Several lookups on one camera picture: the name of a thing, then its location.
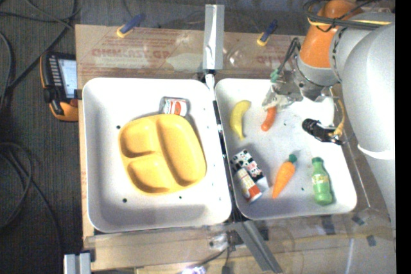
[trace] green bottle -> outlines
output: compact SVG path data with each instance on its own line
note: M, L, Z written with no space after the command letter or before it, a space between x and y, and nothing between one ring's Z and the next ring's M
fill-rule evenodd
M329 176L323 167L324 161L319 158L312 159L314 172L311 176L314 188L314 200L319 205L328 205L333 201L331 188L329 185Z

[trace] device screen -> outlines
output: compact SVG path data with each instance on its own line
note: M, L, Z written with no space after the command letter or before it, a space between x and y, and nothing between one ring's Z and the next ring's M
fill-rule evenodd
M77 89L77 65L75 60L58 59L60 72L62 73L63 86L67 98L74 98Z

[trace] orange sausage toy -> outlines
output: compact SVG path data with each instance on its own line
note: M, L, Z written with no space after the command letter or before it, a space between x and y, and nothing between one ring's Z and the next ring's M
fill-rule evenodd
M294 162L297 161L297 157L294 154L290 154L288 161L284 162L275 178L274 189L272 191L273 199L278 197L278 194L285 188L285 186L290 181L291 177L295 173Z
M261 130L266 132L274 124L275 115L277 114L277 107L269 107L267 109L267 116L261 125Z

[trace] orange carrot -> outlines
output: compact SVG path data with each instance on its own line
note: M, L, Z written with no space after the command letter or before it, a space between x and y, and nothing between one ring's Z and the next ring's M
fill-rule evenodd
M275 178L274 189L272 191L272 197L275 199L278 197L278 194L284 189L284 187L288 184L291 177L295 173L295 166L293 163L297 161L297 157L294 154L290 154L288 157L288 161L284 162Z
M275 115L277 114L276 107L269 107L267 109L267 117L265 118L263 124L261 125L261 130L266 132L274 124Z

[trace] gray carpet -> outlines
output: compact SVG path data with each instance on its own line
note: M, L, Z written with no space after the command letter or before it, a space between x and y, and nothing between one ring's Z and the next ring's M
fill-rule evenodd
M71 13L71 0L31 1L60 18ZM226 31L260 32L277 19L276 33L303 35L308 29L302 12L305 1L83 0L81 11L69 23L71 26L76 23L120 25L130 15L144 12L147 18L142 26L184 29L188 14L201 11L205 4L217 3L226 8ZM10 91L9 102L0 113L0 142L18 143L29 151L33 162L33 183L21 211L10 225L0 230L0 273L61 273L62 255L82 251L78 126L60 122L52 116L43 100L36 59L64 31L64 26L58 22L34 21L33 18L49 17L24 0L3 0L0 12L0 32L12 49L14 76L33 63L32 70ZM75 54L73 31L66 29L53 44L53 49ZM2 93L9 63L4 40L0 41L0 54ZM21 152L18 157L28 168L28 161ZM16 170L3 160L0 157L0 225L17 205L23 193L21 179L24 178L24 175L19 178ZM49 204L57 227L36 187Z

